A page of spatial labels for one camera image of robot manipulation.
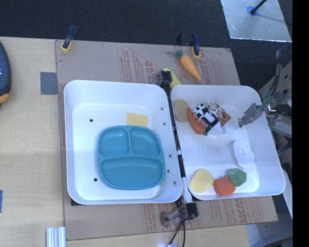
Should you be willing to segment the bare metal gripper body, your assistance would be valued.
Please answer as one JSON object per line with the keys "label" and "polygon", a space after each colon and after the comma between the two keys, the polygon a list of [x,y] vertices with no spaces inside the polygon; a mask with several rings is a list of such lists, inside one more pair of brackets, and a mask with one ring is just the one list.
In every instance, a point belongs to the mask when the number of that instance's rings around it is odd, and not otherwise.
{"label": "bare metal gripper body", "polygon": [[279,114],[282,116],[292,115],[292,98],[288,91],[275,92],[270,91],[265,95],[266,114]]}

